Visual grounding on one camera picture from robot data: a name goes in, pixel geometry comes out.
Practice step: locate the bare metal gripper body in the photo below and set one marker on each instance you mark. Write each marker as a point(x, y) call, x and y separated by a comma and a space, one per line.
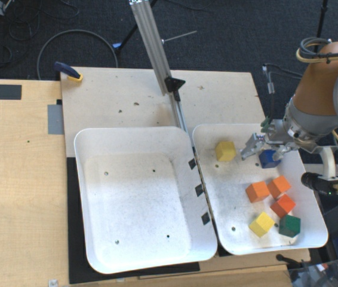
point(285, 136)

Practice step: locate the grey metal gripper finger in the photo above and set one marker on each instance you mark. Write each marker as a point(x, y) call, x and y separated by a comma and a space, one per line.
point(252, 146)
point(281, 153)

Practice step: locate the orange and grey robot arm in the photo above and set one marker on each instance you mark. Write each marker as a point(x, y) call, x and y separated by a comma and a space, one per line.
point(315, 85)

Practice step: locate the blue cube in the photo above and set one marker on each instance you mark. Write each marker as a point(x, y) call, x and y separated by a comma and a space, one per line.
point(266, 160)

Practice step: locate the yellow cube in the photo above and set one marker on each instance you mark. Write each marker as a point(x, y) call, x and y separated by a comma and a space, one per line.
point(261, 224)
point(225, 151)

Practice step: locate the red orange cube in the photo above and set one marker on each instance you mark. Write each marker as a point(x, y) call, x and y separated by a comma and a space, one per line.
point(283, 205)

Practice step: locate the white plastic tray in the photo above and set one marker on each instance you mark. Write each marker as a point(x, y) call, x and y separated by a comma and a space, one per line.
point(231, 196)
point(136, 202)

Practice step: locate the thin black and white rod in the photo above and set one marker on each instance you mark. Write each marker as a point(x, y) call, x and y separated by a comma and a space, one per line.
point(200, 175)

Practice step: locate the green cube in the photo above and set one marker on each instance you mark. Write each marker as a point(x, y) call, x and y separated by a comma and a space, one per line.
point(290, 226)

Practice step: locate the pale wood board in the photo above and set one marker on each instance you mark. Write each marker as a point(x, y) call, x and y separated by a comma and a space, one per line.
point(112, 100)

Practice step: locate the black cylinder on white bracket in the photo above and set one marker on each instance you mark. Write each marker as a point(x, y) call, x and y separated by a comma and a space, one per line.
point(315, 182)

